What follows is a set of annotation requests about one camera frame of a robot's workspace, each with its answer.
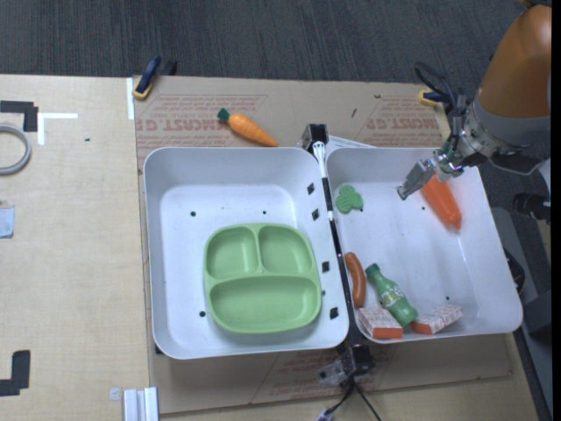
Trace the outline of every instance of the bottle cap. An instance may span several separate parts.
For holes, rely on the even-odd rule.
[[[378,267],[377,263],[373,263],[370,267],[365,270],[367,276],[375,275],[376,273],[380,272],[380,267]]]

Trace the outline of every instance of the green plate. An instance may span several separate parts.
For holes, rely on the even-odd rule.
[[[321,307],[308,240],[288,225],[245,224],[214,232],[204,251],[209,311],[224,329],[273,333],[311,323]]]

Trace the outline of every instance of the toy sausage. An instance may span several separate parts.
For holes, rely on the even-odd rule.
[[[352,303],[354,307],[362,307],[365,301],[366,275],[360,265],[359,258],[355,253],[349,252],[344,255],[346,264],[352,279]]]

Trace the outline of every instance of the dark floor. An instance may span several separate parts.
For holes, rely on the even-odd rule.
[[[521,11],[514,0],[0,0],[0,73],[131,76],[158,53],[178,75],[418,82],[413,64],[424,61],[474,95]],[[547,292],[536,221],[512,210],[518,193],[549,196],[543,179],[480,172],[490,205],[512,217],[537,294]],[[515,337],[549,419],[526,337]]]

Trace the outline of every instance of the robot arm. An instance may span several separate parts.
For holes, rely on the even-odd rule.
[[[550,141],[551,7],[530,6],[513,22],[491,59],[471,103],[451,92],[442,76],[422,63],[415,71],[435,76],[446,91],[437,96],[452,105],[451,136],[427,160],[418,161],[397,189],[401,199],[434,174],[439,181],[465,167],[491,161],[496,167],[529,175],[547,157],[531,157],[530,146]]]

